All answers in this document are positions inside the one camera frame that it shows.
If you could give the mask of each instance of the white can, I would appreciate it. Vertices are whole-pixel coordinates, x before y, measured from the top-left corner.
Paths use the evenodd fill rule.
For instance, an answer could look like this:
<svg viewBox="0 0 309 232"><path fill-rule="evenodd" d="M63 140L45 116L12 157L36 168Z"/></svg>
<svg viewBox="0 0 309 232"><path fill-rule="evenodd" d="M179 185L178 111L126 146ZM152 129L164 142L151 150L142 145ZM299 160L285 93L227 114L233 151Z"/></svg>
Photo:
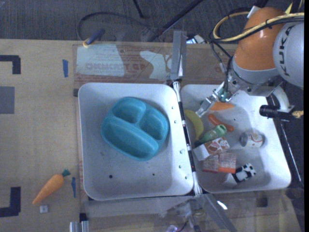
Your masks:
<svg viewBox="0 0 309 232"><path fill-rule="evenodd" d="M259 148L264 143L263 135L259 132L243 132L239 138L240 145L243 147Z"/></svg>

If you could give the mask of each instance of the toy hot dog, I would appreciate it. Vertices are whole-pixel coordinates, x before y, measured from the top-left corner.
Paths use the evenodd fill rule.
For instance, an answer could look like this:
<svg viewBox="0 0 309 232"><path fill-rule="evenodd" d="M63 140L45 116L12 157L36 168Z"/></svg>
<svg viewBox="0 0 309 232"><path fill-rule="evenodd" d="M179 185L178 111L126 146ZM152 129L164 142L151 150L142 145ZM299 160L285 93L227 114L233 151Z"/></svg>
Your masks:
<svg viewBox="0 0 309 232"><path fill-rule="evenodd" d="M232 131L234 130L234 127L233 127L233 126L227 125L227 124L221 122L221 121L218 120L218 119L216 118L216 116L213 115L213 114L209 114L209 115L208 115L208 120L209 120L213 125L215 125L215 126L217 126L217 125L224 125L228 132L232 132Z"/></svg>

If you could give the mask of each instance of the table surface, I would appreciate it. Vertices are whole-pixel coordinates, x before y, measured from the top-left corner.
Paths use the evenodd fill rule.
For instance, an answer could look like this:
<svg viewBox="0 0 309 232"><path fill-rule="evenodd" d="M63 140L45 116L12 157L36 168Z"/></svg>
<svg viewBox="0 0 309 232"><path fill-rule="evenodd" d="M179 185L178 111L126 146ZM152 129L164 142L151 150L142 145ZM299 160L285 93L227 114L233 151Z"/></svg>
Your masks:
<svg viewBox="0 0 309 232"><path fill-rule="evenodd" d="M171 49L169 43L115 44L124 45L127 49L136 49L137 46L159 51ZM21 188L20 212L17 216L0 217L2 232L69 231L70 222L79 221L83 211L77 98L73 96L76 45L81 45L81 42L0 40L0 55L18 55L21 58L20 74L12 74L12 62L0 61L0 87L14 87L14 113L0 114L0 208L10 206L10 188ZM233 45L228 47L230 51L235 49ZM195 59L194 68L203 68L205 61L201 58L209 58L209 46L195 44L188 49L196 53L188 57L188 62ZM68 76L64 72L66 62ZM215 58L208 59L206 64L217 74L210 72L200 83L220 83L222 74ZM32 205L32 200L52 175L62 173L65 168L71 175L65 177L59 190L41 202L41 205L48 205L48 212L40 213L40 205ZM73 177L76 179L76 197L71 187ZM267 207L258 206L249 213L231 213L237 210L237 202L245 202L247 207L255 206L261 195L268 197ZM284 190L242 196L218 195L217 198L234 207L227 213L239 231L300 231L295 211ZM203 226L212 231L222 231L209 217L203 221ZM165 232L169 224L176 223L179 227L183 224L173 213L161 218L154 215L99 217L89 222L90 231L96 232Z"/></svg>

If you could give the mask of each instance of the gray carpet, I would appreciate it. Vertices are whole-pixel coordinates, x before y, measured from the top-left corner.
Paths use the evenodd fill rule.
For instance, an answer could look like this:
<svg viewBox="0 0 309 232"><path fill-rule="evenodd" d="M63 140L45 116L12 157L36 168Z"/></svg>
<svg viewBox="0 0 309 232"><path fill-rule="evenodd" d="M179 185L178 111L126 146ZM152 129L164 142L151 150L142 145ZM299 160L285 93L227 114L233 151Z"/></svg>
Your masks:
<svg viewBox="0 0 309 232"><path fill-rule="evenodd" d="M145 19L142 19L133 0L0 0L0 38L84 40L100 27L106 27L107 32L101 40L140 41L141 32L145 28L162 28L191 1L193 0L137 0L145 15ZM270 0L267 6L285 10L291 1ZM207 38L216 22L224 15L239 7L252 7L255 2L256 0L205 0L179 20L173 28L184 29L188 34L197 33ZM95 12L107 13L83 23L77 33L79 20ZM231 20L222 28L222 34L239 33L245 22L245 17ZM291 104L295 105L297 110L303 110L303 91L288 84L286 92ZM282 146L293 175L291 187L303 189L304 120L302 118L284 123L283 126L299 171L298 176L282 136Z"/></svg>

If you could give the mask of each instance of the banana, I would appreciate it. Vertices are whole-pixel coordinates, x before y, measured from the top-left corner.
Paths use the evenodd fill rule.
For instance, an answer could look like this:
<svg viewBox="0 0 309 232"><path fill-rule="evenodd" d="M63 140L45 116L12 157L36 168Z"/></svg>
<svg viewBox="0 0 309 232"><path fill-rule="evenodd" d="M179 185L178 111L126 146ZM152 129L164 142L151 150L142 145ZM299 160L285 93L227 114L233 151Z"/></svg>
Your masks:
<svg viewBox="0 0 309 232"><path fill-rule="evenodd" d="M197 114L194 111L189 109L184 110L184 115L192 122L196 135L195 140L198 140L200 135L204 131L204 125L201 118L197 116Z"/></svg>

